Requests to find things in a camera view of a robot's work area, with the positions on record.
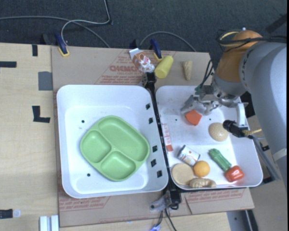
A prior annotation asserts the green divided plate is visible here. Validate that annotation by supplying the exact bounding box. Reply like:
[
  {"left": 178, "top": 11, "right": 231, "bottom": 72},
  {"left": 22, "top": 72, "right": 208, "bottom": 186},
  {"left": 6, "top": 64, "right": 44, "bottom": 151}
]
[{"left": 79, "top": 115, "right": 151, "bottom": 182}]

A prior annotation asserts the beige round bun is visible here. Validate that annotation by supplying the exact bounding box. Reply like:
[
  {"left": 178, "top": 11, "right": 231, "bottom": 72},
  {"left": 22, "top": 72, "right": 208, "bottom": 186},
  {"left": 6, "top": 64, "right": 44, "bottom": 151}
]
[{"left": 208, "top": 122, "right": 229, "bottom": 142}]

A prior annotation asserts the orange wedge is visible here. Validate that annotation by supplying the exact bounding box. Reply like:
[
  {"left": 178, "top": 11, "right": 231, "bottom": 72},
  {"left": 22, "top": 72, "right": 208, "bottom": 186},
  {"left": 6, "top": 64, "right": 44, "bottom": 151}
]
[{"left": 184, "top": 109, "right": 203, "bottom": 126}]

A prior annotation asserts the white and orange carton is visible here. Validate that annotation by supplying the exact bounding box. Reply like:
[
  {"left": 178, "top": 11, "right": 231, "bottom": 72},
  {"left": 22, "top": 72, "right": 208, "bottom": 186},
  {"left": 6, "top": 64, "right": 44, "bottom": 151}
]
[{"left": 129, "top": 48, "right": 156, "bottom": 73}]

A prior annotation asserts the yellow bottle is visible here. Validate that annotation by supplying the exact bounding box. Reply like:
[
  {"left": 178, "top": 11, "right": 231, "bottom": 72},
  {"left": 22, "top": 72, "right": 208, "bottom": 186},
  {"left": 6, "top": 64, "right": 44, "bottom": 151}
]
[{"left": 154, "top": 55, "right": 174, "bottom": 79}]

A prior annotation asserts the white plastic tray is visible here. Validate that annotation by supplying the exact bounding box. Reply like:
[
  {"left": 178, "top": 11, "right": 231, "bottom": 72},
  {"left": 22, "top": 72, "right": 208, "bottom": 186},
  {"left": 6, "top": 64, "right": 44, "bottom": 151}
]
[
  {"left": 56, "top": 84, "right": 169, "bottom": 199},
  {"left": 155, "top": 85, "right": 263, "bottom": 190}
]

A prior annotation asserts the beige toy cone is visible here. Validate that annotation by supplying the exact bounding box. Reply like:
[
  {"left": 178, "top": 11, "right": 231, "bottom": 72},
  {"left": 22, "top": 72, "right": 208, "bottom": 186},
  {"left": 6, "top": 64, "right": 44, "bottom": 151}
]
[{"left": 182, "top": 60, "right": 193, "bottom": 81}]

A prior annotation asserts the brown cardboard board red print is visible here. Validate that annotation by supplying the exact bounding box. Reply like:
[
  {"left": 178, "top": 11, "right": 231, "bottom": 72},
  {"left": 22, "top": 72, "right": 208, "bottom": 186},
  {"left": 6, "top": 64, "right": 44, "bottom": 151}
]
[{"left": 50, "top": 46, "right": 255, "bottom": 228}]

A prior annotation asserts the orange toy fruit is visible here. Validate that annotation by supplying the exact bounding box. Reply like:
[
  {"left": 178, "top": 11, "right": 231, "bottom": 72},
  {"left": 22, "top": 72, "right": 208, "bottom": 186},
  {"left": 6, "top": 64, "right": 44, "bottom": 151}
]
[{"left": 193, "top": 160, "right": 210, "bottom": 178}]

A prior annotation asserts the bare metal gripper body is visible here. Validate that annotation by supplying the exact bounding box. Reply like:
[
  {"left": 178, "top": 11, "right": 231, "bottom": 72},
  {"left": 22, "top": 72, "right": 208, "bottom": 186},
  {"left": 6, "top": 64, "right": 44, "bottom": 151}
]
[{"left": 194, "top": 85, "right": 242, "bottom": 108}]

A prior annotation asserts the beige round biscuit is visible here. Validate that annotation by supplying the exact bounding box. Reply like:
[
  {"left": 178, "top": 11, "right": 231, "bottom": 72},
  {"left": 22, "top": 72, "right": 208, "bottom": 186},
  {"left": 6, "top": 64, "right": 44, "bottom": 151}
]
[{"left": 171, "top": 163, "right": 196, "bottom": 186}]

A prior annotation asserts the white and orange tube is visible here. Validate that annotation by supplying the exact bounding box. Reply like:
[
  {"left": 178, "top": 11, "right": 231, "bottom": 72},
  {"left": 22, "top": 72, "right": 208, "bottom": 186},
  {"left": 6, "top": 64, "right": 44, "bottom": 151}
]
[{"left": 161, "top": 123, "right": 174, "bottom": 153}]

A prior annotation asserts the black cylinder on white bracket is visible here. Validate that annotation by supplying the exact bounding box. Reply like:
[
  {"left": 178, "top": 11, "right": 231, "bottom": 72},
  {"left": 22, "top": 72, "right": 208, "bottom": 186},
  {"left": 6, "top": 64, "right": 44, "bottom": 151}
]
[{"left": 223, "top": 102, "right": 250, "bottom": 138}]

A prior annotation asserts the thin black rod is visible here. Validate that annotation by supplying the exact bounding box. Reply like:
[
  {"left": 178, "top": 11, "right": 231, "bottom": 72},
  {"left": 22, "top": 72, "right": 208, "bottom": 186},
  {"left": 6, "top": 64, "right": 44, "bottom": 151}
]
[{"left": 148, "top": 80, "right": 175, "bottom": 194}]

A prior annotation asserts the beige toy croissant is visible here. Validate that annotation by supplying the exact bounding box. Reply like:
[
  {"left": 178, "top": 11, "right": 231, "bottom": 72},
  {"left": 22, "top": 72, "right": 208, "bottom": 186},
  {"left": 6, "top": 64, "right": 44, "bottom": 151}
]
[{"left": 189, "top": 178, "right": 217, "bottom": 189}]

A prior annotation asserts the green toy asparagus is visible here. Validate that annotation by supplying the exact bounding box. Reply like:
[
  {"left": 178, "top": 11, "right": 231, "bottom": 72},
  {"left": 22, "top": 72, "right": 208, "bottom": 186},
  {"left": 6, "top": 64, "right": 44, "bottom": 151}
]
[{"left": 209, "top": 148, "right": 232, "bottom": 172}]

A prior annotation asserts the black block with thin wires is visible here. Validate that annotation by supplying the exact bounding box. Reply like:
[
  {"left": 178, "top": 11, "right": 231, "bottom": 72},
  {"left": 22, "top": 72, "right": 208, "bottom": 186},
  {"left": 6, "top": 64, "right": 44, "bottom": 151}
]
[
  {"left": 142, "top": 72, "right": 158, "bottom": 89},
  {"left": 167, "top": 189, "right": 183, "bottom": 208}
]

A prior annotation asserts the white and orange can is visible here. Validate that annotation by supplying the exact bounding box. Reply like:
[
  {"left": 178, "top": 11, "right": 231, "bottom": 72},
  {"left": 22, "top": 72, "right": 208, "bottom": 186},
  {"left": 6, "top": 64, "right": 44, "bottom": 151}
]
[{"left": 177, "top": 145, "right": 201, "bottom": 166}]

